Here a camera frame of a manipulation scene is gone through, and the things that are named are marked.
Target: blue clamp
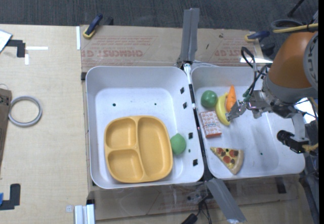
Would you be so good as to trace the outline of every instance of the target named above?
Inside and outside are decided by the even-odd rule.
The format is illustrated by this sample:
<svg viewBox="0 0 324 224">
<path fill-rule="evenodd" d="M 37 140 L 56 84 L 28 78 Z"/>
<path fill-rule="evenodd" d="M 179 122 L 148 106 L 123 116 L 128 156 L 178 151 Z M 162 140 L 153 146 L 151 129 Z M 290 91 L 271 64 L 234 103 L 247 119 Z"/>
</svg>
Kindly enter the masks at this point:
<svg viewBox="0 0 324 224">
<path fill-rule="evenodd" d="M 99 25 L 99 22 L 102 20 L 103 15 L 101 13 L 99 13 L 95 19 L 91 22 L 91 24 L 89 25 L 89 27 L 83 32 L 83 36 L 86 39 L 90 39 L 92 38 L 92 36 L 95 34 L 95 27 Z"/>
<path fill-rule="evenodd" d="M 269 31 L 258 31 L 254 34 L 251 35 L 245 35 L 244 36 L 244 40 L 248 43 L 254 42 L 256 39 L 259 39 L 259 42 L 261 42 L 264 38 L 266 38 L 267 36 L 270 36 L 270 32 Z"/>
</svg>

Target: yellow divided plate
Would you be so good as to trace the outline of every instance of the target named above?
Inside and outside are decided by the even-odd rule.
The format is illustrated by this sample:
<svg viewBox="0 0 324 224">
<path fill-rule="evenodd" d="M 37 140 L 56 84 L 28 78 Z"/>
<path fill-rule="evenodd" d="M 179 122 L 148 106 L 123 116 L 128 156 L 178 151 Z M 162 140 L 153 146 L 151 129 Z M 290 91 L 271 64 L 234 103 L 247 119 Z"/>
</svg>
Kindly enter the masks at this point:
<svg viewBox="0 0 324 224">
<path fill-rule="evenodd" d="M 111 121 L 104 133 L 106 164 L 120 182 L 156 181 L 173 165 L 172 149 L 164 123 L 152 116 Z"/>
</svg>

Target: toy banana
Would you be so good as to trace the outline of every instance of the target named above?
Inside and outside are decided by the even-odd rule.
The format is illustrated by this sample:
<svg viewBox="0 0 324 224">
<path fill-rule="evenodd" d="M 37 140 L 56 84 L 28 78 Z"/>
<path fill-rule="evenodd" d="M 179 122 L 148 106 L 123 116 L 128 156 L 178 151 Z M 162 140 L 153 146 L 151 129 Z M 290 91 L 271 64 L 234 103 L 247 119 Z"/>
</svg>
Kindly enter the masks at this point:
<svg viewBox="0 0 324 224">
<path fill-rule="evenodd" d="M 221 123 L 223 123 L 226 126 L 229 125 L 229 121 L 227 120 L 225 115 L 226 113 L 225 102 L 226 102 L 227 95 L 228 93 L 225 92 L 222 96 L 218 97 L 218 101 L 215 106 L 218 119 L 220 120 Z"/>
</svg>

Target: toy pizza slice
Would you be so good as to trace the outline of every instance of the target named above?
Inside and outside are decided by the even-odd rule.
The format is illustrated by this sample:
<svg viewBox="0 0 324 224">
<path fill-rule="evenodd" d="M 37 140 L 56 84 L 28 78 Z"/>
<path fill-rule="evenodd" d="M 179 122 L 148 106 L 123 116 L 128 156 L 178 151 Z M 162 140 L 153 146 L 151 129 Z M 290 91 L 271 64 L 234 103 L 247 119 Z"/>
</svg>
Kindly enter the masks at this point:
<svg viewBox="0 0 324 224">
<path fill-rule="evenodd" d="M 219 158 L 232 174 L 237 174 L 243 164 L 244 151 L 233 148 L 211 147 L 211 151 Z"/>
</svg>

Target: small box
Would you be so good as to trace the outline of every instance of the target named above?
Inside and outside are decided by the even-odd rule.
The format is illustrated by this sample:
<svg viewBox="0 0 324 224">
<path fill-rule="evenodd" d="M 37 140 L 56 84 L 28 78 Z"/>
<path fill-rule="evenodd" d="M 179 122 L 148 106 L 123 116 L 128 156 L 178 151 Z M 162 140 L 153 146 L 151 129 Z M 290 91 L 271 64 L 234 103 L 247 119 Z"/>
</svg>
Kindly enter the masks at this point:
<svg viewBox="0 0 324 224">
<path fill-rule="evenodd" d="M 215 111 L 206 111 L 199 115 L 205 137 L 216 137 L 222 134 L 221 126 Z"/>
</svg>

